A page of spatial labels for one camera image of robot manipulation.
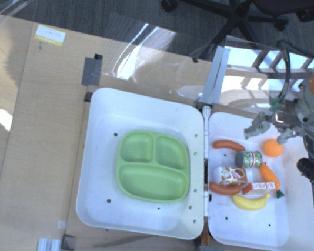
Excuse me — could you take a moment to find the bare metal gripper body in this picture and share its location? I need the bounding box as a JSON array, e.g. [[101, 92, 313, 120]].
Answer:
[[268, 96, 314, 139]]

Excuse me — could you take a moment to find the orange toy ball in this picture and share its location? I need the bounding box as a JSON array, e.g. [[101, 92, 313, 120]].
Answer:
[[262, 137, 286, 159]]

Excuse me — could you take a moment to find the green and white toy can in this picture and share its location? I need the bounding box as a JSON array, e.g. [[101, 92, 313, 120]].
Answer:
[[233, 147, 265, 172]]

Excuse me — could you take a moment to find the red-orange toy sausage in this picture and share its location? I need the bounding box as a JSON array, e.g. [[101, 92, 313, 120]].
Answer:
[[206, 180, 242, 199], [212, 138, 247, 155]]

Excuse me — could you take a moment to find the orange toy carrot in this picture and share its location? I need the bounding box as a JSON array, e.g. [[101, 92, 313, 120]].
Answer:
[[254, 161, 290, 201]]

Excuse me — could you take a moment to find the white and orange toy carton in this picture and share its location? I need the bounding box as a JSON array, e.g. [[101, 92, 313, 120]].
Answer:
[[213, 163, 255, 190]]

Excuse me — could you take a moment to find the red and orange toy carton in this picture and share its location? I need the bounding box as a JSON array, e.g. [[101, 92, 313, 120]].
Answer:
[[241, 176, 277, 201]]

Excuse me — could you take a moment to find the yellow banana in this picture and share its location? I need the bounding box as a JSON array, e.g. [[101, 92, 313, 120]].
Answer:
[[231, 188, 272, 215]]

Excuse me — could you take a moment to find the white plastic tray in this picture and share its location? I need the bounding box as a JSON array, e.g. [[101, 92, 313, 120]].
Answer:
[[188, 109, 314, 251], [70, 85, 225, 245]]

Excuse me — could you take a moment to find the black office chair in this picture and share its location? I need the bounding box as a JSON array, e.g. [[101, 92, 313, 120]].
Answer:
[[152, 0, 314, 79]]

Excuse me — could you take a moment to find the green divided plate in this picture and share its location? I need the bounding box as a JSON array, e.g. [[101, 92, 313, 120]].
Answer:
[[110, 126, 198, 208]]

